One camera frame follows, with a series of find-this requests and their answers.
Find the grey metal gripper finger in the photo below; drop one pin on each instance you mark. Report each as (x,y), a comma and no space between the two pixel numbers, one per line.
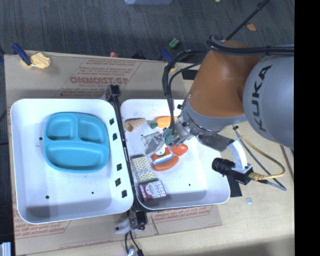
(179,143)
(153,145)

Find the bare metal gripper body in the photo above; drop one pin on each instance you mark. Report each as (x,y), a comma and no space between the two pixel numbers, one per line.
(183,130)

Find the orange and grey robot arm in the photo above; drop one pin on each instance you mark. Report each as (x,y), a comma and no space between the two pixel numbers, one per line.
(225,82)

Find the red-orange rounded toy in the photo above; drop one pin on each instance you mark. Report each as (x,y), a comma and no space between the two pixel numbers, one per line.
(180,150)

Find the white and yellow carton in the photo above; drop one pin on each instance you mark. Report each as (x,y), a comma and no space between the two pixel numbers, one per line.
(147,138)

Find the white and blue small carton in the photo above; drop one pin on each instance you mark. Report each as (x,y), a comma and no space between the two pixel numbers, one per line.
(162,158)

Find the orange carrot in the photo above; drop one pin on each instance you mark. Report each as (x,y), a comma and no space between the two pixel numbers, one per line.
(163,121)

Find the orange sausage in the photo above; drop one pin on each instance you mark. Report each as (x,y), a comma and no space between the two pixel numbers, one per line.
(165,166)

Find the yellow patterned packet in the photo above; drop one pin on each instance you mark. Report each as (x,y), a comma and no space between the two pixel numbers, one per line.
(143,170)

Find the thin black rod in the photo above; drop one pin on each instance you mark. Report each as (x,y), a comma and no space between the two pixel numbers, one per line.
(126,155)

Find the tan waffle cone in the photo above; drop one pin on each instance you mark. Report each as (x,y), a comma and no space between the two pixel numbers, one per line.
(133,123)

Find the white plastic tray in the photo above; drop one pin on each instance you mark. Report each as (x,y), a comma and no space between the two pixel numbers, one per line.
(200,180)
(75,195)

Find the blue divided plate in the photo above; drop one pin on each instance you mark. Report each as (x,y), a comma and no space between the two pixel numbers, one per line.
(75,152)

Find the green toy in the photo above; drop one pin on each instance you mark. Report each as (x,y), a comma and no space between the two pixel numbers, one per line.
(174,43)

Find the small white square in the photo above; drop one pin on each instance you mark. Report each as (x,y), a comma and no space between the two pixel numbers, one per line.
(249,201)

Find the pink toy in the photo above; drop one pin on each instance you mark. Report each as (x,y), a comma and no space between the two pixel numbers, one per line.
(114,54)

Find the brown cardboard board, red print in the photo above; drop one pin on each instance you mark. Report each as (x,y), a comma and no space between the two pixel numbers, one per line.
(75,75)

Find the orange toy piece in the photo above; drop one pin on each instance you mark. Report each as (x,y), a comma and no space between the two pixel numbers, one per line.
(251,27)

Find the black cylinder on white bracket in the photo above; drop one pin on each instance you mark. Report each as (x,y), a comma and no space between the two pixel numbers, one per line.
(225,166)

